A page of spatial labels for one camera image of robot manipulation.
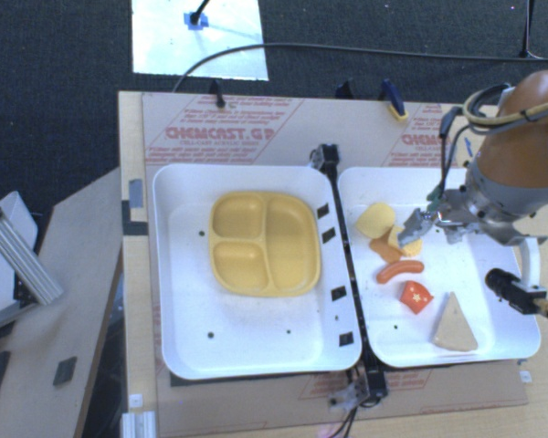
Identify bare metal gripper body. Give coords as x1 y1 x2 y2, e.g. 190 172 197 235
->
433 187 548 247

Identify small yellow potato chip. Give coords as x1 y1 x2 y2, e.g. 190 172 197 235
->
387 224 424 259

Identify orange potato chip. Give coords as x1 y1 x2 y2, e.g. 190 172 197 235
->
369 234 404 265

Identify white plastic tray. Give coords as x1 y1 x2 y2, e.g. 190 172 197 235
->
152 162 364 381
336 166 543 369

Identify large yellow potato chip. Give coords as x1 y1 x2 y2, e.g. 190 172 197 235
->
355 202 396 240

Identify orange sausage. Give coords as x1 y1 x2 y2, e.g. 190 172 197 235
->
375 258 426 286

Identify thin black and white rod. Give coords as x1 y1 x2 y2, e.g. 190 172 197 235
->
327 165 378 374

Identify red piece with yellow stars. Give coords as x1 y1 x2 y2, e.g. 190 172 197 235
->
399 279 436 316

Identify tan wedge slice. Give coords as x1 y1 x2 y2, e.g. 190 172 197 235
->
429 290 480 353

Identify yellow divided plate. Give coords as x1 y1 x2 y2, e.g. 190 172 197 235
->
207 190 322 298

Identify brown cardboard board red print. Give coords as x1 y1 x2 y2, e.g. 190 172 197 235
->
141 91 530 438

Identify black cylinder on white bracket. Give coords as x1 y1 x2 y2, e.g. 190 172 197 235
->
484 236 548 315

